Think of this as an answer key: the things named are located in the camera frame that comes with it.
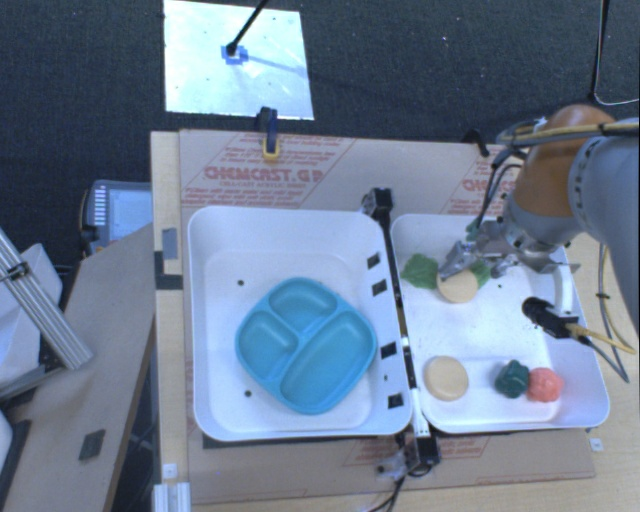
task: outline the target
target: black rod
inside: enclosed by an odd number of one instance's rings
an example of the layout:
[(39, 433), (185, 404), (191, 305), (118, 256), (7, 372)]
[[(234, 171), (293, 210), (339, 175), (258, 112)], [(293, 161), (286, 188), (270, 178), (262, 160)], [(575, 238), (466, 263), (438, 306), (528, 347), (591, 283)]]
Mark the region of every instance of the black rod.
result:
[(226, 46), (227, 55), (229, 55), (230, 57), (233, 57), (236, 54), (236, 50), (238, 49), (238, 43), (240, 43), (240, 39), (242, 39), (244, 34), (247, 32), (247, 30), (249, 30), (249, 27), (251, 27), (252, 23), (256, 20), (256, 18), (260, 14), (260, 11), (264, 9), (264, 6), (267, 5), (268, 2), (269, 0), (260, 0), (258, 7), (255, 8), (255, 10), (253, 11), (253, 14), (249, 17), (247, 22), (244, 24), (244, 27), (240, 29), (240, 32), (238, 32), (238, 35), (236, 36), (236, 38)]

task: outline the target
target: yellow clip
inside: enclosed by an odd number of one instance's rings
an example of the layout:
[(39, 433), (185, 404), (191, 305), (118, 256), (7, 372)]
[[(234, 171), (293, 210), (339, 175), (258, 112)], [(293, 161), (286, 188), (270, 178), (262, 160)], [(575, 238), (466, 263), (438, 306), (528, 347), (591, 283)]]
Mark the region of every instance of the yellow clip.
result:
[(276, 150), (273, 153), (267, 151), (267, 138), (262, 139), (262, 158), (265, 160), (276, 160), (280, 156), (280, 141), (276, 140)]

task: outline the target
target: blue divided plate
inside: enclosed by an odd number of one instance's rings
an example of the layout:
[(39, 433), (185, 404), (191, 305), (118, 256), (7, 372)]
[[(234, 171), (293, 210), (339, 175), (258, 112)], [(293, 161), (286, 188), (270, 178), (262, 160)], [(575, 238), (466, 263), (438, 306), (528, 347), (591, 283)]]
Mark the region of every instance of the blue divided plate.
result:
[(369, 322), (316, 281), (288, 279), (267, 293), (236, 332), (236, 354), (273, 396), (303, 414), (333, 408), (376, 353)]

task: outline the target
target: black carpet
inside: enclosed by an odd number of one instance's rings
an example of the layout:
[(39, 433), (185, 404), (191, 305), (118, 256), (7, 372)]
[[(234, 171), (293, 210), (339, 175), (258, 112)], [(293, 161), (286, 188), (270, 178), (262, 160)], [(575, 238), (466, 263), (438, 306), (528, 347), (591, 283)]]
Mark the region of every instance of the black carpet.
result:
[[(257, 2), (227, 2), (256, 5)], [(489, 139), (586, 101), (597, 0), (272, 0), (301, 13), (315, 121), (286, 132)], [(640, 3), (611, 2), (601, 96), (638, 95)], [(149, 180), (149, 133), (252, 129), (249, 118), (165, 112), (160, 0), (0, 3), (0, 226), (20, 250), (78, 258), (96, 179)], [(638, 115), (638, 105), (608, 109)]]

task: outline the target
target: red object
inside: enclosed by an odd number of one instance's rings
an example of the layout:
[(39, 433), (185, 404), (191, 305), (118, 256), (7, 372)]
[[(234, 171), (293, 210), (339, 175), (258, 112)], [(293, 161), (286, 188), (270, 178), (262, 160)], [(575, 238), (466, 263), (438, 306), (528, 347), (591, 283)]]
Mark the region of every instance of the red object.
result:
[(529, 372), (527, 397), (536, 402), (555, 402), (563, 387), (562, 377), (550, 368), (534, 368)]

